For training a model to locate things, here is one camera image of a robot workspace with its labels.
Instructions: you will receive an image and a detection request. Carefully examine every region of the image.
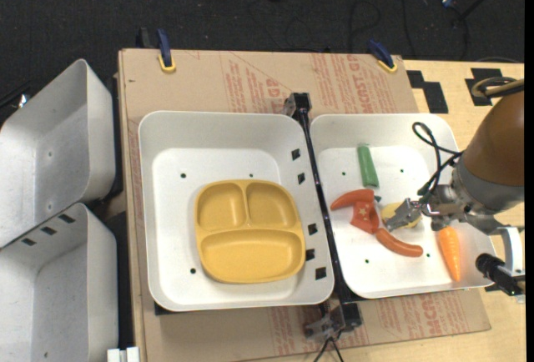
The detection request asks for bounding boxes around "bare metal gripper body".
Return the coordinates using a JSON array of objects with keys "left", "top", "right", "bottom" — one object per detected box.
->
[{"left": 421, "top": 184, "right": 465, "bottom": 233}]

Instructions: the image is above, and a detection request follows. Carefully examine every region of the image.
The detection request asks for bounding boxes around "yellow potato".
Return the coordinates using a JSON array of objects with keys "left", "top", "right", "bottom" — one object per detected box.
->
[{"left": 380, "top": 203, "right": 423, "bottom": 230}]

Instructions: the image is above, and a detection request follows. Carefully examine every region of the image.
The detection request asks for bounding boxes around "orange carrot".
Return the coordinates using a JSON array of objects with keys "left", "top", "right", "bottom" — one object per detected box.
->
[{"left": 437, "top": 225, "right": 462, "bottom": 284}]

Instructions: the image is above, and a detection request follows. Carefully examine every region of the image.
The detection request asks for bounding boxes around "white plastic tray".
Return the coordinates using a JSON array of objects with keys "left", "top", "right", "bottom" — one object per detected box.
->
[
  {"left": 138, "top": 110, "right": 336, "bottom": 313},
  {"left": 0, "top": 58, "right": 117, "bottom": 249},
  {"left": 0, "top": 202, "right": 120, "bottom": 362},
  {"left": 309, "top": 113, "right": 500, "bottom": 300}
]

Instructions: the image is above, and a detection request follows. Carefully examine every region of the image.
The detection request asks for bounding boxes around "green packet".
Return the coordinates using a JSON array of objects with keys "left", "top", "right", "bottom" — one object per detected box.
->
[{"left": 356, "top": 143, "right": 380, "bottom": 189}]

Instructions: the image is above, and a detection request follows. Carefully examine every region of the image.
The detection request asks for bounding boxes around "thin black rod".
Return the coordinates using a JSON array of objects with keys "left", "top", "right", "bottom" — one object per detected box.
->
[{"left": 296, "top": 108, "right": 350, "bottom": 305}]

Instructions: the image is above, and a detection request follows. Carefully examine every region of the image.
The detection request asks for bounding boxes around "yellow divided plate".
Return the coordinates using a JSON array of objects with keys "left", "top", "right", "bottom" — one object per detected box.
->
[{"left": 194, "top": 179, "right": 307, "bottom": 285}]

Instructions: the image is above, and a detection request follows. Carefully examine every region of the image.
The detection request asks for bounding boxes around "brown cardboard board red print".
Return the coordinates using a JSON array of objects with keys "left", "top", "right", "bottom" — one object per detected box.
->
[{"left": 118, "top": 48, "right": 492, "bottom": 362}]

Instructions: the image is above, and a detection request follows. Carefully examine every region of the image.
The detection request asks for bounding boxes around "black cylinder on white bracket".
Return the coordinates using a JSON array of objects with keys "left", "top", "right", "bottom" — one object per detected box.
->
[{"left": 475, "top": 225, "right": 525, "bottom": 297}]

